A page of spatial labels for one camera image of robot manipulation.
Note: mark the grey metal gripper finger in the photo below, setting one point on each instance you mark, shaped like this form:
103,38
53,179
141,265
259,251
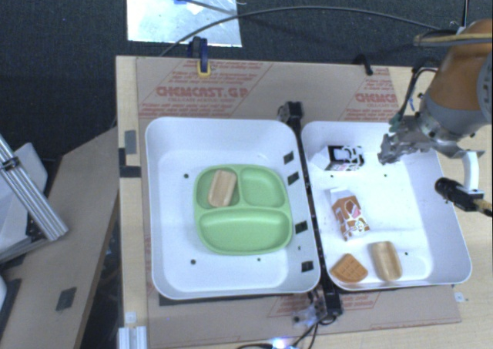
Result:
400,153
384,151

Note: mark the black and white carton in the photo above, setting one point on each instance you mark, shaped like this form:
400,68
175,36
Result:
339,158

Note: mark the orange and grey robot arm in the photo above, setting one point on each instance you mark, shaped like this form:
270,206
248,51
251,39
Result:
456,78

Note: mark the black cylinder on white bracket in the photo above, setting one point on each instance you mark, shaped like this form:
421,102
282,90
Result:
460,189

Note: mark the tan toy bread bun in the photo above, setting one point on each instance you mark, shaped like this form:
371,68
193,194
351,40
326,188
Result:
387,260
222,188

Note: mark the brown cardboard board red print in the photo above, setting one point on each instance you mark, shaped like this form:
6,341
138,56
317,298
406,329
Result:
246,89

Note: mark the brown and white carton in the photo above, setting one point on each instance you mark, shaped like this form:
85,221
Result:
349,214

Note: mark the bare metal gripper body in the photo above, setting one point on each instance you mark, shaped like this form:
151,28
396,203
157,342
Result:
431,135

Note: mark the white plastic tray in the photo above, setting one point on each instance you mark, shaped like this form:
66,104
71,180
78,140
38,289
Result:
231,139
404,201

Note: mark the green divided plate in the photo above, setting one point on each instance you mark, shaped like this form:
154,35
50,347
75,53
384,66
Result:
246,230

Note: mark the orange toy waffle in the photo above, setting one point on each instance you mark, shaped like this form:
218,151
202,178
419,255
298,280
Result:
348,270

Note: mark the thin black rod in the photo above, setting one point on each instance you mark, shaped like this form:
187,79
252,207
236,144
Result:
312,209

